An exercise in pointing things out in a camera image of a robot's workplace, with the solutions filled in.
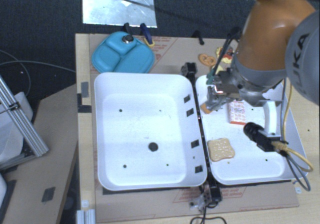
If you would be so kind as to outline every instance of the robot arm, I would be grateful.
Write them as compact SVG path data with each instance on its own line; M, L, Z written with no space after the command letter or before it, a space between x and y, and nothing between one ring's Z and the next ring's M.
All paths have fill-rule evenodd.
M209 113L233 100L262 106L286 76L319 105L319 10L306 0L256 0L231 67L208 79Z

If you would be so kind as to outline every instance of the black dot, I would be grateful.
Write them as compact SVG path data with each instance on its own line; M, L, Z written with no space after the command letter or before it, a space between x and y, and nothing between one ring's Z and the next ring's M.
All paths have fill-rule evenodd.
M157 143L151 142L151 143L149 144L149 149L150 149L152 152L157 151L158 148L159 148L159 147L158 147Z

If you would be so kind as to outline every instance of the wooden table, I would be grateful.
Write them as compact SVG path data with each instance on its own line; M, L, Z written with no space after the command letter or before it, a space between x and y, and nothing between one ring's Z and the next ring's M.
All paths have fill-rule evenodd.
M77 34L76 43L76 65L77 65L77 92L85 93L85 97L81 97L81 105L83 112L78 114L78 137L79 137L79 159L80 159L80 196L83 210L95 209L96 194L95 188L98 185L94 178L94 123L92 123L92 115L85 112L86 107L92 105L91 93L93 78L92 72L95 72L90 63L90 55L106 35L87 35ZM197 39L187 38L163 38L157 37L156 46L153 49L157 61L151 69L151 73L172 73L180 72L181 66L185 62L196 62L198 66L198 76L208 72L208 67L203 66L198 61L199 53L207 53L214 55L215 46L222 46L223 40L204 39L205 45L200 46ZM319 171L319 107L307 101L296 91L293 92L291 109L298 132L301 137L302 144L305 148L308 159L314 164L314 171L308 174L311 183L311 192L302 190L298 194L300 202L299 207L282 208L270 210L244 211L234 213L221 213L228 224L231 223L319 223L320 222L320 171ZM117 223L189 223L191 216L157 218L147 220L133 220L130 222Z

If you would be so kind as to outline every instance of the table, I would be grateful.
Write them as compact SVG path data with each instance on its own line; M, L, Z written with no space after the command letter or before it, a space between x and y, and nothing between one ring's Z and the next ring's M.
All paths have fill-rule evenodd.
M77 70L77 93L80 100L80 111L78 113L78 137L79 137L79 167L80 167L80 196L81 196L81 208L82 210L88 209L100 209L101 201L99 199L99 193L96 192L99 182L95 179L95 153L94 153L94 137L95 123L93 120L94 111L92 107L94 99L91 97L92 84L94 78L98 75L95 69L90 63L90 55L99 43L107 35L88 35L77 34L75 37L76 43L76 70ZM199 53L206 53L213 55L217 46L222 46L223 40L204 39L205 45L200 46L198 39L190 38L171 38L171 37L156 37L154 38L156 46L153 51L156 56L156 63L151 69L151 73L171 73L178 74L181 66L185 62L196 62L198 66L197 76L204 75L208 72L208 67L203 66L198 61ZM268 207L257 206L247 207L243 210L255 210L255 211L243 211L234 213L219 213L223 216L227 222L230 223L318 223L320 221L320 171L319 171L319 107L315 106L311 102L304 99L296 91L293 93L291 109L293 116L295 117L297 129L299 131L302 143L304 145L306 155L308 159L314 164L314 171L308 175L308 179L311 183L311 192L302 191L297 195L300 206L283 208L284 205L273 205L273 209L267 209ZM268 189L279 189L278 185L268 185ZM286 184L283 188L293 187L293 185ZM281 190L273 191L275 193L281 193ZM294 206L294 198L283 198L284 200L292 200ZM146 197L146 204L154 202L149 201L150 198ZM118 206L124 204L119 199L117 201ZM191 215L194 213L182 213L178 215ZM145 216L145 218L153 218L152 220L134 220L131 218L130 222L123 223L189 223L191 216L183 217L170 217L170 218L154 218L154 215ZM112 222L121 220L121 218L114 218L107 220L106 222ZM97 218L97 223L103 223L102 219Z

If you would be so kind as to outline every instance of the black carpet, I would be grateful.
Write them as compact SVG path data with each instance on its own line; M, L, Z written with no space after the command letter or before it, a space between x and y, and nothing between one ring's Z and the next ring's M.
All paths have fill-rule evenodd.
M253 5L246 0L154 0L157 29L153 35L225 38L242 27ZM0 50L20 60L52 63L75 69L75 33L112 33L119 27L84 25L82 0L0 0ZM0 53L0 64L11 58ZM76 82L74 73L26 64L32 80L28 99L40 99ZM0 66L0 74L14 93L26 91L25 71L17 64Z

